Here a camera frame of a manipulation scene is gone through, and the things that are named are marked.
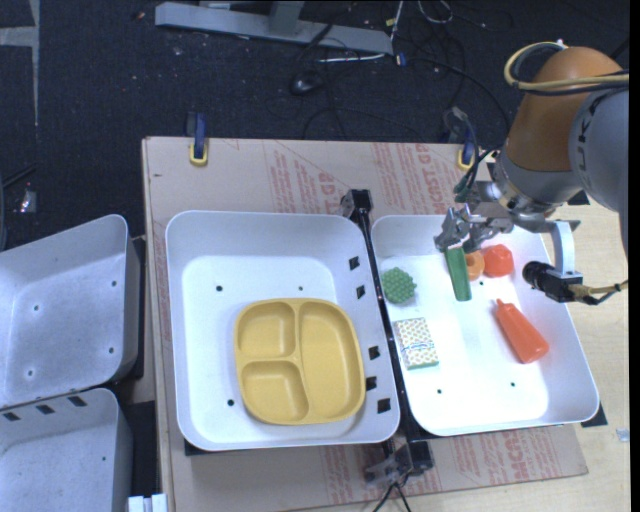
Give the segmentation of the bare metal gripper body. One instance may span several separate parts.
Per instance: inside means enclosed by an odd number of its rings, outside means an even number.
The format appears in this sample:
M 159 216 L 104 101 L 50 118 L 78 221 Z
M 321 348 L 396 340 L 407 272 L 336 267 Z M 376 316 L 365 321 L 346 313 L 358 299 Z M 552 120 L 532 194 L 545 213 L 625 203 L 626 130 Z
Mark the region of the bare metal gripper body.
M 515 227 L 531 233 L 549 233 L 549 195 L 535 182 L 514 184 L 478 181 L 468 196 L 463 220 L 470 236 L 496 236 Z

